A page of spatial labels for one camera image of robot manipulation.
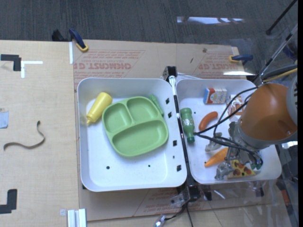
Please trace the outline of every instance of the white tape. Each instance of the white tape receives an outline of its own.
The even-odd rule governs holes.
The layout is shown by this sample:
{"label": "white tape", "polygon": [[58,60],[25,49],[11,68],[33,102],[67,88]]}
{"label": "white tape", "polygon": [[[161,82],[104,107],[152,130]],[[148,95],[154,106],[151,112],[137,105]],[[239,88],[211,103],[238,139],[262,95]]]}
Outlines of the white tape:
{"label": "white tape", "polygon": [[43,64],[43,61],[21,61],[21,78],[25,78],[25,64]]}
{"label": "white tape", "polygon": [[6,129],[9,125],[9,113],[1,112],[0,108],[0,129]]}
{"label": "white tape", "polygon": [[70,42],[70,64],[73,64],[72,42]]}

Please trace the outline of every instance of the green soda bottle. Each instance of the green soda bottle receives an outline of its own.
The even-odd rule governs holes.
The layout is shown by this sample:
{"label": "green soda bottle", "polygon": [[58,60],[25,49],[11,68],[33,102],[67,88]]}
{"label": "green soda bottle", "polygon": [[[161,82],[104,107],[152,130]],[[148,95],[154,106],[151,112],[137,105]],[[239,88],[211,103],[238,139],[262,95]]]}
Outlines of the green soda bottle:
{"label": "green soda bottle", "polygon": [[195,138],[194,138],[195,124],[194,124],[194,120],[193,120],[193,117],[191,114],[192,114],[192,112],[191,112],[190,108],[182,108],[180,110],[182,127],[183,127],[184,133],[187,136],[188,143],[195,142]]}

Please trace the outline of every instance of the bottle cap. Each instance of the bottle cap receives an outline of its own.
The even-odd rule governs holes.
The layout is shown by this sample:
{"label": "bottle cap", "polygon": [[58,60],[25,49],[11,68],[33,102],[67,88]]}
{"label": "bottle cap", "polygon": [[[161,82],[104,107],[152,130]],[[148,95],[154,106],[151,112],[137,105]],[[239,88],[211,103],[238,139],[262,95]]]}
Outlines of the bottle cap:
{"label": "bottle cap", "polygon": [[187,141],[188,141],[188,143],[193,143],[193,142],[195,142],[195,138],[194,137],[188,137]]}

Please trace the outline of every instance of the black wire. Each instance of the black wire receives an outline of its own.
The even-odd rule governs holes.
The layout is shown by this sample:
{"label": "black wire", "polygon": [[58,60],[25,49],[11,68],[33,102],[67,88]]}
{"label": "black wire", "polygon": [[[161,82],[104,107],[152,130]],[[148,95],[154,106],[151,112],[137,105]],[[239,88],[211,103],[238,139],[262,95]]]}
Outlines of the black wire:
{"label": "black wire", "polygon": [[[232,102],[233,102],[239,95],[241,95],[242,93],[245,93],[245,92],[254,90],[254,89],[256,89],[256,88],[258,88],[258,87],[252,87],[252,88],[243,90],[243,91],[239,92],[238,94],[236,94],[236,96],[234,96],[234,97],[232,98],[232,100],[230,100],[229,103],[227,104],[227,106],[226,106],[226,108],[224,109],[223,113],[221,114],[221,117],[219,118],[218,122],[223,118],[225,112],[228,110],[228,107],[232,104]],[[244,102],[244,104],[242,104],[237,110],[235,110],[232,114],[230,114],[230,115],[227,117],[227,119],[229,119],[229,118],[231,118],[233,115],[235,115],[235,114],[236,114],[241,108],[243,108],[246,104],[247,104],[247,102]],[[217,130],[217,127],[218,127],[218,125],[216,125],[215,128],[214,128],[214,136],[215,136],[215,132],[216,132],[216,130]]]}
{"label": "black wire", "polygon": [[172,219],[172,218],[175,218],[175,217],[179,216],[180,214],[182,214],[182,213],[184,212],[186,206],[187,206],[187,203],[183,204],[181,210],[180,210],[178,213],[176,213],[174,216],[172,216],[172,217],[170,217],[170,218],[165,218],[164,220],[165,220],[165,221],[166,221],[166,220],[170,220],[170,219]]}
{"label": "black wire", "polygon": [[247,100],[251,97],[252,94],[249,94],[249,95],[245,98],[244,102],[247,102]]}
{"label": "black wire", "polygon": [[284,72],[287,72],[287,71],[290,71],[290,70],[293,70],[293,69],[296,69],[296,68],[298,68],[297,64],[291,64],[291,65],[284,66],[282,68],[278,68],[278,69],[273,70],[273,71],[269,71],[269,72],[263,74],[262,80],[266,80],[268,78],[278,76],[278,75],[280,75]]}
{"label": "black wire", "polygon": [[188,215],[188,218],[189,218],[189,221],[190,221],[191,227],[194,227],[194,225],[193,225],[193,221],[191,220],[191,216],[190,216],[190,214],[189,214],[188,205],[186,205],[186,211],[187,211],[187,215]]}
{"label": "black wire", "polygon": [[189,210],[188,210],[188,202],[186,202],[185,204],[182,205],[182,208],[181,208],[181,210],[178,213],[176,213],[174,216],[172,216],[170,218],[165,218],[164,220],[167,221],[167,220],[170,220],[172,218],[175,218],[175,217],[179,216],[180,214],[182,214],[184,212],[185,209],[187,211],[191,227],[194,227],[192,219],[191,219],[191,216],[189,214]]}
{"label": "black wire", "polygon": [[232,114],[230,114],[229,116],[227,116],[226,118],[224,118],[223,120],[221,120],[221,118],[223,117],[223,115],[225,114],[226,110],[228,109],[228,107],[232,104],[232,101],[237,97],[239,96],[240,94],[242,93],[245,93],[245,92],[248,92],[248,91],[251,91],[251,90],[254,90],[258,87],[252,87],[252,88],[249,88],[249,89],[246,89],[244,91],[241,91],[239,92],[235,97],[233,97],[233,99],[227,104],[223,114],[221,115],[220,119],[218,120],[218,122],[208,128],[206,128],[205,130],[202,130],[202,131],[199,131],[199,132],[194,132],[194,135],[198,135],[198,134],[202,134],[208,130],[211,130],[212,128],[218,126],[219,124],[223,123],[224,121],[228,120],[229,118],[231,118],[232,116],[234,116],[240,109],[242,109],[247,103],[244,103],[243,105],[241,105],[237,110],[235,110]]}
{"label": "black wire", "polygon": [[228,139],[228,138],[225,138],[225,137],[221,137],[221,136],[216,136],[215,138],[216,138],[216,139],[225,140],[225,141],[228,141],[228,142],[230,142],[230,143],[233,143],[233,144],[235,144],[235,145],[237,145],[237,146],[239,146],[239,147],[242,147],[242,145],[240,145],[239,143],[237,143],[237,142],[235,142],[235,141],[233,141],[233,140],[231,140],[231,139]]}
{"label": "black wire", "polygon": [[197,135],[197,136],[201,137],[201,138],[204,138],[204,139],[207,139],[207,140],[210,140],[210,141],[213,141],[214,143],[220,144],[222,146],[228,146],[228,147],[231,147],[231,148],[241,149],[241,150],[247,151],[248,153],[250,153],[252,155],[255,154],[255,152],[250,151],[250,150],[248,150],[246,148],[243,148],[242,146],[238,146],[238,145],[235,145],[235,144],[229,144],[229,143],[226,143],[226,142],[224,142],[222,140],[218,140],[218,139],[216,139],[214,137],[209,137],[207,135]]}

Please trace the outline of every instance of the yellow mustard bottle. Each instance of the yellow mustard bottle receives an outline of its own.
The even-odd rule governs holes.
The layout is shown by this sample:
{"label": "yellow mustard bottle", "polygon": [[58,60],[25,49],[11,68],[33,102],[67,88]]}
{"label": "yellow mustard bottle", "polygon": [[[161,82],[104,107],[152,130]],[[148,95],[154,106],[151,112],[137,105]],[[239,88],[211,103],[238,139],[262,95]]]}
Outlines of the yellow mustard bottle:
{"label": "yellow mustard bottle", "polygon": [[90,124],[91,122],[96,122],[102,115],[104,109],[109,106],[113,102],[113,98],[105,93],[101,92],[92,107],[90,108],[88,114],[86,115],[87,117],[87,122],[86,124]]}

